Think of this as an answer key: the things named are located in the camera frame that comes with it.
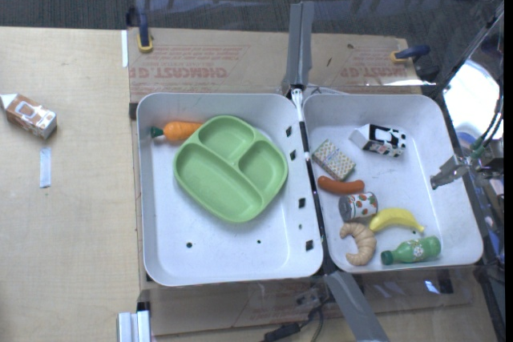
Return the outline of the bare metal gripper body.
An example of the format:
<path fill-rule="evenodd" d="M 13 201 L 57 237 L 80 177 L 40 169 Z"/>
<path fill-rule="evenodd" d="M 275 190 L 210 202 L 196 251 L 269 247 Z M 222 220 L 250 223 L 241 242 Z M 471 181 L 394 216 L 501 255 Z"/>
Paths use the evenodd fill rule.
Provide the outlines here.
<path fill-rule="evenodd" d="M 466 157 L 466 163 L 469 168 L 480 175 L 482 179 L 499 179 L 503 176 L 503 158 L 472 159 L 471 157 Z"/>

